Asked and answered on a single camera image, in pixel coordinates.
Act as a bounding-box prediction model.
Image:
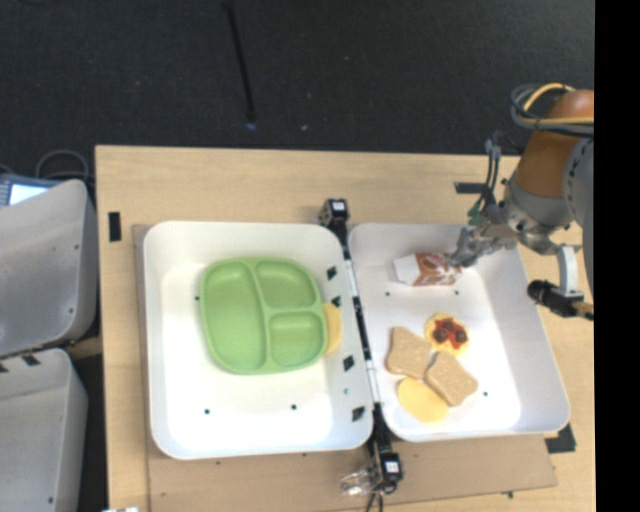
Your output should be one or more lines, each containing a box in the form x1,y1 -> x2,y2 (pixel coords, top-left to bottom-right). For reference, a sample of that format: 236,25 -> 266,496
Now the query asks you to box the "white and orange carton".
392,251 -> 464,288

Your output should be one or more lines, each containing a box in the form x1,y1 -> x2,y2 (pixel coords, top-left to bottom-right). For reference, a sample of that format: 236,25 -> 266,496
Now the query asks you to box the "white plastic tray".
347,221 -> 572,444
142,220 -> 376,461

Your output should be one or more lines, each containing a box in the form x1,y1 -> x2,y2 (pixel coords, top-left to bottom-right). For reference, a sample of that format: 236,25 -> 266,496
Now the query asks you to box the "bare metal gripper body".
468,202 -> 562,262

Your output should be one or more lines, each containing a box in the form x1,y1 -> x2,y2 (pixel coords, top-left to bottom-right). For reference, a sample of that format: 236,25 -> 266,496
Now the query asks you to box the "thin black and white rod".
337,223 -> 390,454

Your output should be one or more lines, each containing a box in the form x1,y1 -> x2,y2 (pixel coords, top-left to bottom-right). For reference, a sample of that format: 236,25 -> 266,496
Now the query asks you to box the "green divided plate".
199,255 -> 330,376

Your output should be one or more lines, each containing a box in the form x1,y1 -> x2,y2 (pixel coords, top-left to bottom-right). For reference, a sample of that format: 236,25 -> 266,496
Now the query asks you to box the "black cylinder on white bracket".
526,243 -> 587,319

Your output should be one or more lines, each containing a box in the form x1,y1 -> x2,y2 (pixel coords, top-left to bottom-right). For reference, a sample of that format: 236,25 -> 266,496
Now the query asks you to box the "brown bread slice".
385,326 -> 434,381
424,350 -> 480,408

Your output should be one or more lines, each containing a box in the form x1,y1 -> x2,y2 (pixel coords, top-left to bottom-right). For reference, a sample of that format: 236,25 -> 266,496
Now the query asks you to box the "black block with thin wires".
368,448 -> 405,485
318,197 -> 351,227

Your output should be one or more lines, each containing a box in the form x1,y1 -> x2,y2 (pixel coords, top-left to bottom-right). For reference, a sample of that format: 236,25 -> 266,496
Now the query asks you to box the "yellow round biscuit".
396,376 -> 450,424
321,301 -> 345,356

